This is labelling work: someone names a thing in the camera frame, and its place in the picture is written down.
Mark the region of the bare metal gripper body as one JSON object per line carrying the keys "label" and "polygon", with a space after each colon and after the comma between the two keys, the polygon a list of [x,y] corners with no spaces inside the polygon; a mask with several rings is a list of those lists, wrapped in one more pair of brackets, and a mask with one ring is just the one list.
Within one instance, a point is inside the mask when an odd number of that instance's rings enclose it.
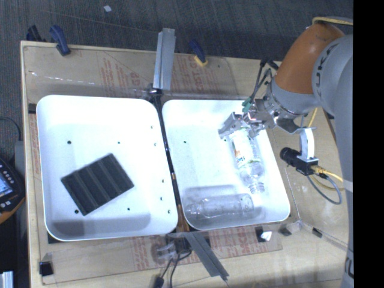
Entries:
{"label": "bare metal gripper body", "polygon": [[248,97],[242,102],[242,120],[254,129],[275,128],[277,126],[276,111],[267,108],[266,100]]}

